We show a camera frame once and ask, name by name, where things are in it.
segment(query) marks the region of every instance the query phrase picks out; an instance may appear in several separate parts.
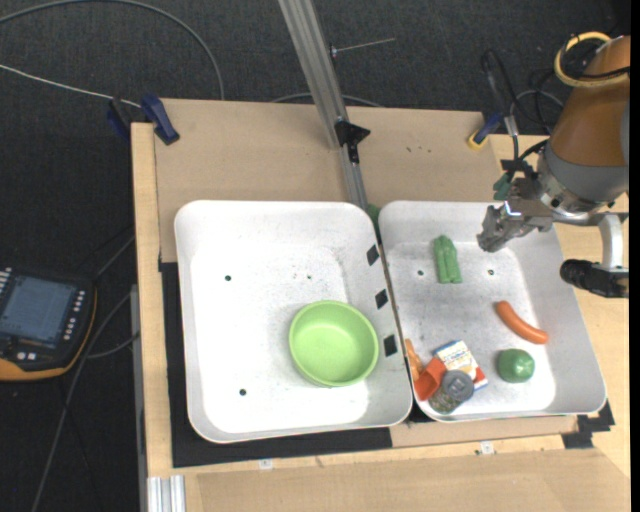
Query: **orange sausage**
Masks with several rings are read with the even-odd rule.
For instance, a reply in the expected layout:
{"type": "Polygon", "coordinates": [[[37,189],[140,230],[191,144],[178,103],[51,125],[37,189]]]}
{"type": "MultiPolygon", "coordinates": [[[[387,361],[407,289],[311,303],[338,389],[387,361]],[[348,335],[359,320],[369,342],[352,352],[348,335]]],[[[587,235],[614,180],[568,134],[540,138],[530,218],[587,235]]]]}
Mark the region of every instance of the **orange sausage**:
{"type": "Polygon", "coordinates": [[[502,321],[521,338],[531,343],[542,345],[549,341],[549,335],[542,329],[537,329],[529,325],[511,307],[506,300],[501,300],[496,304],[496,313],[502,321]]]}

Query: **green bowl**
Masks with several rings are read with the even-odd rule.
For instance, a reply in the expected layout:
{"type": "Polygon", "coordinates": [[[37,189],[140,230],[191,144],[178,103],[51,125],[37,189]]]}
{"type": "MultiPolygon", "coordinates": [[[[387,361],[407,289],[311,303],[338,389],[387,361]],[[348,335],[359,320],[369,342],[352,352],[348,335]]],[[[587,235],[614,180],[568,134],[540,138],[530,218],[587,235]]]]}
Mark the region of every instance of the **green bowl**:
{"type": "Polygon", "coordinates": [[[333,300],[302,308],[289,329],[296,367],[320,386],[349,386],[365,379],[378,361],[378,336],[356,308],[333,300]]]}

